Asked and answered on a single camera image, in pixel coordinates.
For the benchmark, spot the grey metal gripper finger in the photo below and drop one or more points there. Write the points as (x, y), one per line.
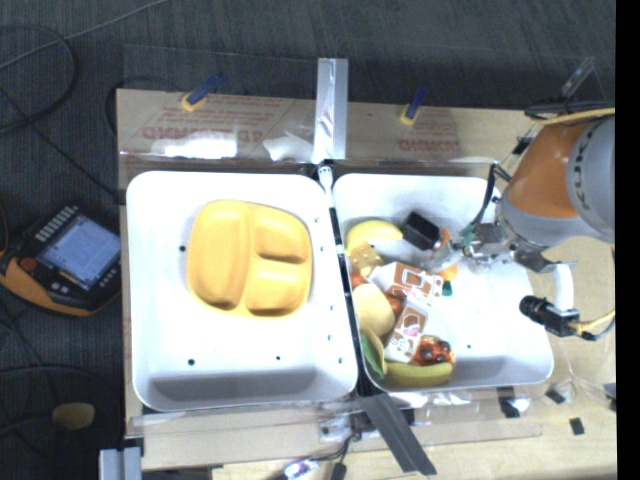
(447, 259)
(459, 244)

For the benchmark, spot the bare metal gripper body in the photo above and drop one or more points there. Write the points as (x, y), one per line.
(492, 245)

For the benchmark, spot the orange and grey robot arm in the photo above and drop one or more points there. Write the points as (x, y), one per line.
(542, 178)

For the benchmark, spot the orange carrot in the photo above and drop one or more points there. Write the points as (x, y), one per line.
(448, 274)

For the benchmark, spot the black box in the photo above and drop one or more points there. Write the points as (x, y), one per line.
(421, 230)

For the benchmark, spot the white and orange carton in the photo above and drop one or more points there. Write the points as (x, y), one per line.
(407, 330)
(405, 278)

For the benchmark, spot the red brown sausage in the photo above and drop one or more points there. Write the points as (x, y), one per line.
(396, 302)

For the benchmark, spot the yellow banana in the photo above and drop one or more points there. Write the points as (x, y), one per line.
(372, 230)
(420, 375)

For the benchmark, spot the pale yellow biscuit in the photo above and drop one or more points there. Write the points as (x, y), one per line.
(365, 258)

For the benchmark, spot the white plastic tray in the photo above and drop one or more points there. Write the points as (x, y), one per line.
(500, 328)
(225, 358)

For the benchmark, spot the pale yellow bread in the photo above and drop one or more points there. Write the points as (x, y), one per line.
(372, 310)

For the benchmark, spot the small red toy food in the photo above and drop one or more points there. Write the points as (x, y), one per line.
(358, 280)

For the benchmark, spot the slice of pizza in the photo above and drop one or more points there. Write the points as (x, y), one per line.
(434, 350)

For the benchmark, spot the thin black and white rod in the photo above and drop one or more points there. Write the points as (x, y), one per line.
(336, 228)

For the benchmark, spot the green and yellow toy food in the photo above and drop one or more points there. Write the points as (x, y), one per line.
(374, 355)

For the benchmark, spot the brown cardboard board red print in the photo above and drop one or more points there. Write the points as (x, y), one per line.
(380, 133)

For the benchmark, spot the yellow divided plate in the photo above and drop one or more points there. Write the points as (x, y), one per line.
(225, 258)

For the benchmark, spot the yellow oval toy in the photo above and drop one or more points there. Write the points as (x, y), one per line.
(73, 415)

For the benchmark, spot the black cylinder on white bracket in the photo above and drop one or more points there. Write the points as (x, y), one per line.
(550, 315)

